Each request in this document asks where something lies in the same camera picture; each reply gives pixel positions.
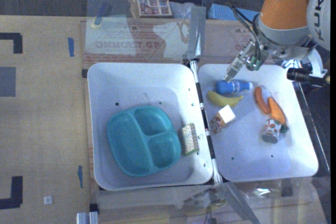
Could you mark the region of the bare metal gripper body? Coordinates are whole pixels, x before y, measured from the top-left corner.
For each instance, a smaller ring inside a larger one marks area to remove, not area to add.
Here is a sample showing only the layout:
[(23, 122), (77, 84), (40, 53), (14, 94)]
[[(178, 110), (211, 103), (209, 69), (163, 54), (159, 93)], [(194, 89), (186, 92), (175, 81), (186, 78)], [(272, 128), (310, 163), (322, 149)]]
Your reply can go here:
[(267, 58), (283, 60), (302, 60), (310, 53), (309, 47), (277, 46), (273, 43), (259, 43), (250, 40), (234, 59), (235, 67), (261, 67)]

